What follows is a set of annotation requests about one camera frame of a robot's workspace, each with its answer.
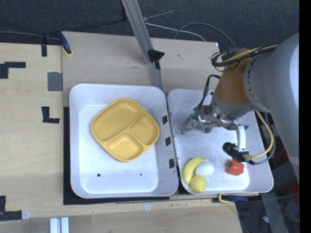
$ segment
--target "white egg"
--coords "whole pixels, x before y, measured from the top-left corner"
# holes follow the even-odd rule
[[[196,175],[201,175],[204,177],[211,176],[214,172],[214,165],[209,161],[201,162],[195,169]]]

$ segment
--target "yellow ball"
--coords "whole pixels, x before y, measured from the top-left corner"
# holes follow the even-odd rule
[[[203,176],[194,175],[190,181],[190,186],[194,192],[203,193],[207,186],[207,182]]]

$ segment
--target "yellow plate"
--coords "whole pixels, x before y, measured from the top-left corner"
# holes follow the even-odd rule
[[[140,157],[160,136],[154,118],[132,99],[119,99],[105,107],[93,119],[91,131],[109,154],[123,162]]]

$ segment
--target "wooden table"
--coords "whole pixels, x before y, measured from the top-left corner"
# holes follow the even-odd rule
[[[97,44],[104,42],[106,52],[101,56],[105,62],[100,66],[105,68],[110,63],[106,74],[113,67],[122,68],[120,63],[128,66],[124,73],[127,80],[123,84],[140,80],[142,83],[136,84],[152,85],[150,76],[149,79],[144,78],[151,71],[142,62],[134,37],[64,34],[69,39],[80,34],[97,38]],[[215,73],[208,59],[218,50],[215,43],[168,39],[152,41],[156,50],[166,53],[160,61],[166,93],[174,88],[202,89],[207,76]],[[123,46],[122,56],[110,54],[113,46]],[[82,49],[73,50],[78,56]],[[235,205],[213,203],[212,196],[181,196],[176,193],[166,201],[147,202],[151,211],[145,211],[146,202],[63,205],[63,106],[68,106],[66,94],[70,87],[81,81],[91,83],[93,79],[89,75],[89,79],[81,80],[78,74],[70,79],[72,65],[68,62],[74,64],[79,60],[74,57],[65,59],[60,46],[47,46],[47,56],[42,56],[42,53],[40,45],[0,44],[0,64],[26,63],[26,68],[9,68],[8,79],[0,79],[0,195],[6,196],[6,211],[28,211],[33,219],[71,216],[72,232],[86,232],[88,229],[89,232],[103,232],[102,223],[109,225],[107,232],[145,232],[146,228],[149,232],[193,232],[194,228],[204,232],[241,232]],[[96,58],[90,58],[89,63],[93,65],[83,70],[84,76],[89,67],[94,67]],[[48,73],[53,72],[63,73],[64,93],[48,90]],[[122,83],[117,81],[117,76],[105,77],[93,82]],[[60,119],[59,123],[42,122],[44,106],[50,108],[51,118]],[[6,232],[10,227],[16,227],[18,232],[21,225],[21,220],[2,222],[0,232]]]

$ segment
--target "white tray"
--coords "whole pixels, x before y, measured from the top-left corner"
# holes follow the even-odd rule
[[[155,145],[128,163],[120,162],[107,153],[93,137],[90,127],[93,118],[104,107],[120,98],[138,102],[160,127],[160,137]],[[69,104],[70,180],[78,196],[161,197],[177,190],[178,175],[167,102],[160,89],[152,86],[79,84],[70,91]]]
[[[207,178],[207,188],[203,194],[219,193],[257,193],[268,192],[273,187],[273,176],[268,162],[252,166],[245,164],[244,173],[239,176],[229,175],[225,172],[225,163],[232,159],[223,150],[225,142],[237,144],[236,131],[224,128],[214,128],[210,133],[204,133],[198,125],[191,131],[180,133],[182,124],[193,113],[193,108],[201,101],[202,90],[175,89],[168,94],[168,107],[171,115],[174,145],[182,176],[185,164],[192,157],[208,158],[213,163],[215,171]],[[209,94],[204,104],[210,104]],[[253,112],[250,112],[237,121],[241,125],[249,125],[245,131],[246,149],[254,155],[264,151],[262,139]],[[191,187],[181,179],[183,187],[192,194],[196,194]]]

